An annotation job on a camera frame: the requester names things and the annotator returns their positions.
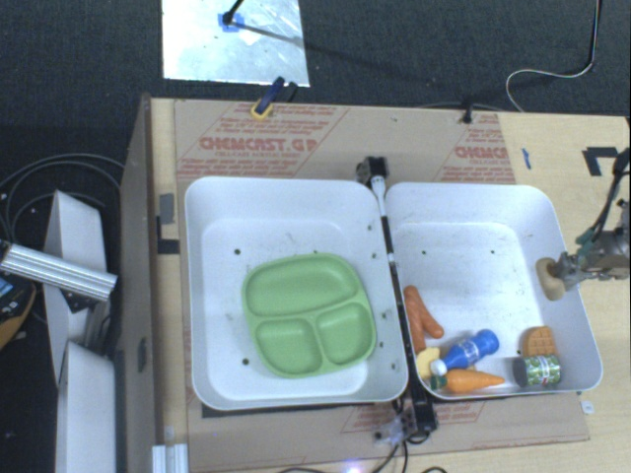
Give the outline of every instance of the toy sink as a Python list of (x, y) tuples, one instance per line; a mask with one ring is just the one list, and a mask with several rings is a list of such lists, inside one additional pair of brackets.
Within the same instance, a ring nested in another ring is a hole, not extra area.
[[(405, 389), (381, 218), (368, 188), (204, 177), (184, 203), (191, 372), (205, 404), (368, 403)], [(300, 295), (312, 300), (293, 308)], [(302, 352), (292, 358), (288, 349)]]
[[(191, 372), (205, 404), (389, 401), (418, 376), (408, 373), (370, 189), (343, 180), (204, 177), (184, 204)], [(416, 286), (446, 331), (428, 345), (445, 353), (484, 328), (500, 340), (476, 367), (504, 384), (464, 395), (428, 391), (467, 399), (598, 384), (600, 358), (579, 291), (551, 302), (538, 285), (535, 262), (565, 249), (543, 193), (399, 183), (386, 194), (386, 210), (400, 285)], [(561, 382), (520, 387), (512, 366), (524, 332), (539, 325), (553, 331)]]
[[(443, 399), (514, 396), (594, 388), (602, 364), (578, 288), (551, 302), (535, 263), (565, 245), (550, 200), (522, 185), (399, 183), (386, 195), (402, 287), (416, 286), (445, 327), (427, 339), (444, 355), (481, 329), (495, 332), (499, 351), (475, 367), (506, 383), (465, 395), (432, 391)], [(561, 381), (520, 387), (513, 364), (527, 329), (549, 326), (561, 362)]]

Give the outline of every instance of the black carpet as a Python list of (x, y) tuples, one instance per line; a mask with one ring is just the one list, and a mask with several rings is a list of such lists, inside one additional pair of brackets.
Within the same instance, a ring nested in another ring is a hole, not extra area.
[[(595, 0), (300, 0), (312, 87), (295, 101), (416, 106), (477, 102), (512, 110), (507, 76), (576, 72), (588, 59)], [(526, 111), (629, 114), (631, 0), (603, 0), (596, 66), (576, 80), (518, 77)], [(0, 181), (61, 153), (124, 161), (140, 94), (255, 100), (262, 88), (162, 78), (161, 0), (0, 0)], [(116, 169), (111, 171), (119, 176)], [(106, 205), (113, 192), (80, 169), (49, 169), (17, 209), (54, 187)], [(0, 208), (4, 209), (4, 199)], [(17, 224), (41, 246), (47, 205)], [(36, 310), (43, 315), (41, 303)], [(0, 352), (0, 472), (53, 469), (56, 389), (45, 326)]]

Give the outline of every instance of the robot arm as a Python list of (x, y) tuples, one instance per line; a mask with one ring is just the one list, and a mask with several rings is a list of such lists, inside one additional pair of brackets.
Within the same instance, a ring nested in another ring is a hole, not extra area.
[(607, 200), (596, 222), (576, 240), (581, 248), (576, 254), (563, 252), (557, 261), (543, 258), (537, 261), (536, 271), (541, 287), (550, 300), (563, 294), (586, 279), (626, 279), (629, 277), (629, 202), (620, 200), (622, 209), (616, 227), (605, 231), (604, 224), (620, 181), (629, 171), (629, 148), (618, 155), (613, 165), (613, 181)]

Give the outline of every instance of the white cable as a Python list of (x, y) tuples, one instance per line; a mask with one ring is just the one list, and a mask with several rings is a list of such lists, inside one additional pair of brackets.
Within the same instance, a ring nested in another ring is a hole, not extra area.
[(596, 10), (594, 11), (594, 30), (592, 35), (592, 50), (590, 51), (590, 62), (587, 66), (577, 72), (575, 74), (556, 74), (554, 72), (547, 72), (545, 70), (535, 70), (531, 68), (525, 68), (522, 70), (516, 70), (506, 79), (506, 94), (509, 97), (509, 100), (513, 104), (513, 106), (519, 111), (524, 112), (524, 109), (515, 101), (513, 96), (511, 95), (511, 80), (520, 74), (537, 74), (537, 75), (545, 75), (548, 77), (555, 77), (557, 79), (576, 79), (581, 77), (582, 75), (587, 74), (594, 67), (594, 62), (596, 60), (596, 40), (598, 38), (598, 22), (600, 21), (600, 0), (596, 0)]

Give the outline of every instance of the bottle cap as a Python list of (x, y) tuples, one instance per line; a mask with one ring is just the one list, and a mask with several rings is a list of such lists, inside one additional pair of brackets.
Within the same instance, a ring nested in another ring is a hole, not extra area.
[(445, 387), (447, 385), (447, 378), (445, 376), (432, 376), (432, 378), (430, 378), (430, 387), (432, 387), (432, 390), (436, 390), (436, 389), (440, 389), (442, 387)]
[(443, 376), (447, 373), (447, 365), (445, 365), (445, 362), (442, 359), (437, 359), (436, 361), (432, 361), (430, 364), (430, 371), (438, 376)]

